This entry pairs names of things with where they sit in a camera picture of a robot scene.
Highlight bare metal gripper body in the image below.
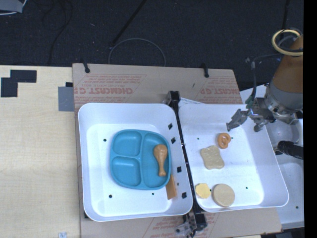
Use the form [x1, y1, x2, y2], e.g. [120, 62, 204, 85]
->
[247, 97, 304, 125]

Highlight orange pretzel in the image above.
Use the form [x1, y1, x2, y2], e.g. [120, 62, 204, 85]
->
[217, 132, 232, 149]

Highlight white plastic tray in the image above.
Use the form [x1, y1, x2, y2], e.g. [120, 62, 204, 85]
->
[177, 100, 290, 213]
[78, 102, 194, 222]

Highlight beige bread slice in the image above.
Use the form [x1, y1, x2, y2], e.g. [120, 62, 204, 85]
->
[200, 145, 225, 171]

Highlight white paper sheet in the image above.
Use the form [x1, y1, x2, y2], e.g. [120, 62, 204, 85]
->
[179, 97, 207, 106]

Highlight thin black rod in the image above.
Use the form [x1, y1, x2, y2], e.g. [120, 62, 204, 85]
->
[171, 100, 203, 220]

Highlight beige round biscuit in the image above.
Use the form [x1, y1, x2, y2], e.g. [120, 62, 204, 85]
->
[211, 183, 235, 208]

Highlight yellow wavy biscuit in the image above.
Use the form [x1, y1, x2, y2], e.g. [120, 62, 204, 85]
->
[195, 183, 212, 199]

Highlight tan chicken drumstick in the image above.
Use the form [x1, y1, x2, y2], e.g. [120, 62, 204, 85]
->
[153, 144, 168, 178]

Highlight brown cardboard board red print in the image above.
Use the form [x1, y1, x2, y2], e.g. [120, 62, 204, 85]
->
[71, 62, 283, 238]

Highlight orange flat wedge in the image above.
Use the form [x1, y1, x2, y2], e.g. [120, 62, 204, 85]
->
[165, 174, 178, 200]

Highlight blue divided plate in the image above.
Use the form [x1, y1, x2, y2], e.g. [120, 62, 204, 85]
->
[109, 129, 172, 190]

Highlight black cylinder on white bracket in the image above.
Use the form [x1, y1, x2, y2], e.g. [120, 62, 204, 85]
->
[268, 118, 304, 161]

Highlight black block with wires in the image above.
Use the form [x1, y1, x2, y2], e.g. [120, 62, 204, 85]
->
[192, 212, 208, 232]
[165, 90, 181, 106]

